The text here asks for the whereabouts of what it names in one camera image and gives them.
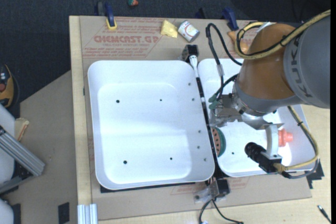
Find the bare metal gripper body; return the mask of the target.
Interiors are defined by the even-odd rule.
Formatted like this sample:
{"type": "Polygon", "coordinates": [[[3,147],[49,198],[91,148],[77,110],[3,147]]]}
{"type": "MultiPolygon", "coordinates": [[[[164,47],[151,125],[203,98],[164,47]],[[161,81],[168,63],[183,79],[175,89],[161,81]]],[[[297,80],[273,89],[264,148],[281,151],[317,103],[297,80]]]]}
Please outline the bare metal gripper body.
{"type": "Polygon", "coordinates": [[[231,122],[243,122],[254,129],[264,129],[269,124],[264,116],[274,110],[274,100],[232,93],[222,96],[215,105],[214,115],[218,119],[228,118],[231,122]]]}

